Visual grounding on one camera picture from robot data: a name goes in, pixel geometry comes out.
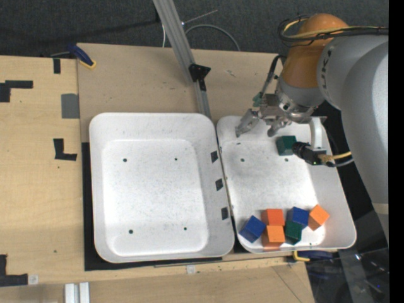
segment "blue clamp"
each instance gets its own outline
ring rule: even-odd
[[[83,49],[77,45],[68,44],[68,51],[70,54],[76,56],[80,60],[80,64],[84,65],[86,68],[93,69],[96,62],[92,60]]]

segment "blue block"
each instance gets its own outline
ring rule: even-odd
[[[254,242],[261,237],[265,228],[266,224],[252,215],[240,230],[239,234],[246,238],[249,242]]]
[[[304,229],[309,224],[309,212],[294,206],[288,211],[286,219],[301,224]]]

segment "green block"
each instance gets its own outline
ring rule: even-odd
[[[296,142],[295,136],[282,136],[276,140],[279,156],[293,155],[292,145]]]
[[[290,220],[285,222],[285,240],[294,245],[302,240],[302,225]]]

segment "block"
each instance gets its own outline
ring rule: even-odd
[[[291,220],[285,222],[285,242],[294,245],[302,240],[302,225]]]
[[[309,212],[294,206],[288,211],[286,219],[301,224],[304,229],[309,224]]]
[[[285,231],[281,225],[267,225],[263,234],[264,248],[279,247],[285,242]]]
[[[293,155],[292,145],[296,142],[295,136],[282,136],[276,140],[276,148],[279,156]]]
[[[265,227],[265,223],[252,215],[246,224],[244,224],[239,234],[246,238],[249,242],[253,243],[255,240],[261,237]]]
[[[282,209],[266,209],[261,213],[261,221],[266,225],[285,226]]]
[[[330,214],[320,205],[316,205],[309,214],[309,227],[311,230],[320,228],[325,221],[330,217]]]

